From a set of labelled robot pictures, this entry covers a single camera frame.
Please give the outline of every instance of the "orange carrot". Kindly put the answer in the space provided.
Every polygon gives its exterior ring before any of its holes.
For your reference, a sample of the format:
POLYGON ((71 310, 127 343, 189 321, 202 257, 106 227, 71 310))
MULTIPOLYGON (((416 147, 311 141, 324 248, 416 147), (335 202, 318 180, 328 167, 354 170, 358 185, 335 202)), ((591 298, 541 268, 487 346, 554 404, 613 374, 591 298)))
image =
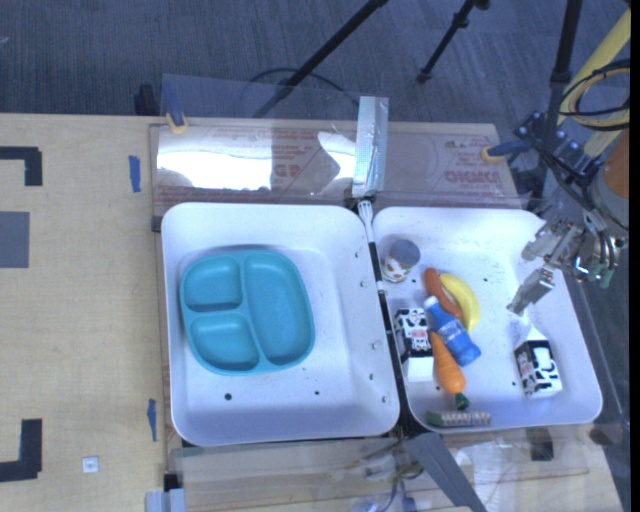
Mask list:
POLYGON ((462 394, 467 384, 462 370, 437 332, 429 331, 429 339, 433 349, 433 364, 440 384, 445 391, 455 395, 458 409, 466 409, 469 406, 469 400, 462 394))
POLYGON ((442 283, 440 282, 440 275, 435 268, 429 267, 423 272, 422 284, 428 295, 435 295, 442 309, 450 315, 455 316, 458 320, 462 320, 462 310, 449 298, 447 292, 444 291, 442 283))

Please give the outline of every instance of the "gray square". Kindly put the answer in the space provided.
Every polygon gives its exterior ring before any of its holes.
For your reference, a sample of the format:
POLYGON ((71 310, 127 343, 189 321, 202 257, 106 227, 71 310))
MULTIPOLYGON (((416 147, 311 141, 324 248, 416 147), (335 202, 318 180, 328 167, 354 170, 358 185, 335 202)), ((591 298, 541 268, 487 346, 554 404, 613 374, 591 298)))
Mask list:
POLYGON ((29 268, 29 212, 0 211, 0 268, 29 268))

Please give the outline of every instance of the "yellow banana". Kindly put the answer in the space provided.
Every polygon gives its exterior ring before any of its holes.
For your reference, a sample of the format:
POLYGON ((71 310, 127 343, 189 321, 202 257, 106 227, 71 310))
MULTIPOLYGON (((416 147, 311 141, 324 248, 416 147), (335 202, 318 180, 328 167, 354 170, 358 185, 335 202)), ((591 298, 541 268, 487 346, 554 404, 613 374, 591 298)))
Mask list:
POLYGON ((467 332, 475 327, 480 320, 480 304, 471 287, 455 274, 440 274, 440 282, 460 306, 462 310, 462 324, 467 332))

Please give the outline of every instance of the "plastic bottle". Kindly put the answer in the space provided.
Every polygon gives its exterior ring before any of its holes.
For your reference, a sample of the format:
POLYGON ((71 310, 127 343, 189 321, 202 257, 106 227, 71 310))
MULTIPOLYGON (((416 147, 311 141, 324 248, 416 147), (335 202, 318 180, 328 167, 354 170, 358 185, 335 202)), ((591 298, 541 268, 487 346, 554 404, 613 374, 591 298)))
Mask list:
POLYGON ((451 355, 460 366, 466 366, 475 361, 482 352, 480 347, 471 341, 469 333, 455 316, 450 315, 440 307, 440 302, 433 295, 424 301, 426 309, 433 319, 433 327, 440 335, 451 355))

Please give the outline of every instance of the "table surface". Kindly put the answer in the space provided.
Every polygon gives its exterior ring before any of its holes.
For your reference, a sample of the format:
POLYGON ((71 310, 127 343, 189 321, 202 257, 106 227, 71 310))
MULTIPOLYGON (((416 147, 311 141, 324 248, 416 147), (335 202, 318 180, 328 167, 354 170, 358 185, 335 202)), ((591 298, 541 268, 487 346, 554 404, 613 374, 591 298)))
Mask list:
MULTIPOLYGON (((144 510, 145 493, 162 488, 168 411, 150 172, 150 126, 158 121, 0 115, 0 145, 36 146, 43 155, 40 187, 25 186, 23 162, 0 160, 0 211, 30 215, 28 268, 0 269, 0 461, 18 459, 21 420, 43 421, 42 471, 37 479, 0 483, 8 510, 144 510), (139 192, 130 156, 140 160, 139 192), (150 399, 157 404, 155 441, 150 399), (98 472, 83 473, 89 456, 99 457, 98 472)), ((487 509, 621 510, 587 428, 565 443, 578 470, 563 476, 532 470, 514 481, 483 480, 490 455, 467 446, 487 509)), ((442 497, 435 489, 416 496, 424 510, 450 507, 436 494, 442 497)), ((338 500, 274 510, 344 507, 338 500)))

